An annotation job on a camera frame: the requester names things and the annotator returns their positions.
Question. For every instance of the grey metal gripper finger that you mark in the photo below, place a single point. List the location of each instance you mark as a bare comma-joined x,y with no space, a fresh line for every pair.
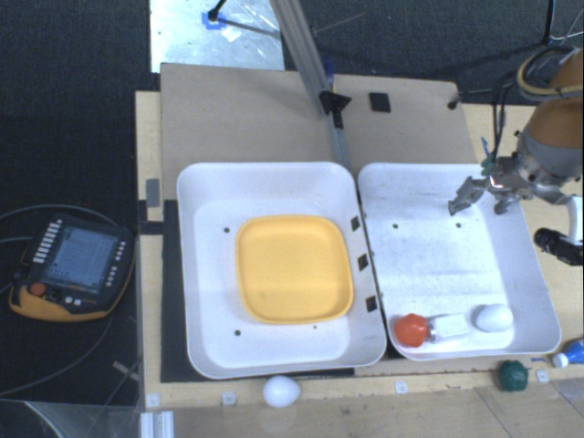
503,204
466,194

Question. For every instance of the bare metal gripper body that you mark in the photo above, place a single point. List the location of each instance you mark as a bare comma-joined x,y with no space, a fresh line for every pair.
513,180

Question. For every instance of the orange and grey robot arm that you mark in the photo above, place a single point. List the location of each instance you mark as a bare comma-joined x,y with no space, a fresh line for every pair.
559,121

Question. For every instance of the white plastic tray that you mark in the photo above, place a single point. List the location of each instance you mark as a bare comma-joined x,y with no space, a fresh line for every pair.
214,290
438,263

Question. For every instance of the white egg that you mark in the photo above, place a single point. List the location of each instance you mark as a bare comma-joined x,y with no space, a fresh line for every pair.
494,318
281,391

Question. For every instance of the small white bottle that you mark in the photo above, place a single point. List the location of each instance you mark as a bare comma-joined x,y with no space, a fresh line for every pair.
451,326

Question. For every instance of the orange round toy fruit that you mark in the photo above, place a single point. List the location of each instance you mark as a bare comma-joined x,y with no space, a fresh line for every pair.
410,330

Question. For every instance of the blue and white bottle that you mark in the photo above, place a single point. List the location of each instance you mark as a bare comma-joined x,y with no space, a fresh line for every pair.
574,351

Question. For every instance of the dark green round toy vegetable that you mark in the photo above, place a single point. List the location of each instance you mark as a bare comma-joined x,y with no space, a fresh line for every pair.
513,376

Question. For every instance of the yellow plate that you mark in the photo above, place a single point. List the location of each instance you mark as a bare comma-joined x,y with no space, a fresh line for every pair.
294,269

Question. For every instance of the brown cardboard board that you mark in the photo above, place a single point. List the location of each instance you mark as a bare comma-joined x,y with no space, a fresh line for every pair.
255,117

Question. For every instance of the black cylinder on white bracket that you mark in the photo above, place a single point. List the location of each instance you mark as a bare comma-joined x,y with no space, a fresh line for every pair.
559,243

